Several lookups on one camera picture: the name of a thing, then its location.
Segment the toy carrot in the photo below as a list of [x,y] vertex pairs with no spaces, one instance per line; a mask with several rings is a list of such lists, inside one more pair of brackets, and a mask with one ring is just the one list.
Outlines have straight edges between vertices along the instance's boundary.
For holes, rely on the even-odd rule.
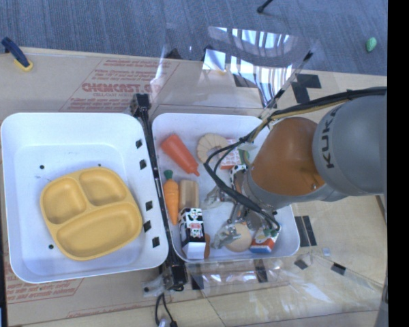
[[182,139],[176,134],[172,134],[161,143],[161,148],[171,159],[174,160],[186,173],[198,173],[198,162],[194,159],[188,148],[182,142]]
[[179,214],[179,184],[172,179],[172,170],[164,171],[166,182],[164,183],[165,205],[168,209],[171,222],[177,225],[177,217]]

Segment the clear plastic panel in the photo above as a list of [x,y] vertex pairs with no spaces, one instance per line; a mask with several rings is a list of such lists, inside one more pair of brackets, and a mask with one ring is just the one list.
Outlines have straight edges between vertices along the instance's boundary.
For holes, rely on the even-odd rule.
[[[382,296],[381,283],[348,269],[340,272],[315,253],[244,262],[235,269],[220,264],[189,270],[225,326],[375,311]],[[242,308],[236,302],[244,302]]]
[[[294,35],[225,27],[207,31],[209,42],[194,54],[167,31],[151,81],[153,115],[192,108],[260,114],[275,105],[315,48],[315,40]],[[173,63],[176,72],[170,72]]]

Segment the toy food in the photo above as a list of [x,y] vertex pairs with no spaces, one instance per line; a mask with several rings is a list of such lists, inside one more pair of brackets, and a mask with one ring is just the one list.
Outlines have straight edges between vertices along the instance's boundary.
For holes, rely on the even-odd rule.
[[211,254],[211,237],[209,234],[204,234],[204,239],[206,241],[206,247],[204,248],[204,258],[209,258]]
[[232,252],[244,252],[245,250],[249,249],[252,243],[252,235],[245,224],[236,223],[234,226],[237,229],[237,233],[240,234],[241,237],[227,244],[226,248]]
[[279,233],[276,230],[260,228],[256,233],[250,251],[253,253],[271,253]]
[[202,210],[184,208],[179,220],[182,251],[188,259],[204,259],[206,250],[205,225]]
[[197,171],[198,162],[194,159],[188,148],[184,145],[180,137],[172,134],[161,143],[162,150],[174,160],[186,173],[194,173],[200,176]]
[[200,199],[198,195],[198,184],[196,181],[182,179],[179,182],[179,210],[185,207],[198,208]]
[[[236,143],[236,139],[228,138],[227,143],[228,144],[234,144]],[[219,168],[222,170],[229,170],[233,168],[236,165],[241,165],[241,156],[239,155],[239,150],[238,149],[233,149],[223,160],[221,161],[221,164],[219,165]]]
[[177,217],[179,216],[179,184],[172,179],[172,170],[166,170],[164,175],[166,178],[163,186],[165,205],[171,222],[177,225]]
[[228,146],[227,139],[218,134],[205,134],[197,144],[197,156],[201,162],[206,162],[208,152],[212,149],[221,149]]

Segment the milk carton toy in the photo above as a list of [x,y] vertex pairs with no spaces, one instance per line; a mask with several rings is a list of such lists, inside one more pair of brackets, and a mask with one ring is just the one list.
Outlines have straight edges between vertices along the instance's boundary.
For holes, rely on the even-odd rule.
[[277,230],[260,228],[249,249],[253,253],[271,253],[278,236]]
[[201,208],[184,208],[179,215],[180,239],[188,259],[204,259],[205,227]]

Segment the yellow plate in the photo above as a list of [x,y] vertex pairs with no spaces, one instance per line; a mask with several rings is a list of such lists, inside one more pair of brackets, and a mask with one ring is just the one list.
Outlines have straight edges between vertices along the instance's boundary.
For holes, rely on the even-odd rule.
[[108,168],[87,168],[51,181],[42,190],[40,205],[56,245],[74,260],[112,253],[142,229],[134,197]]

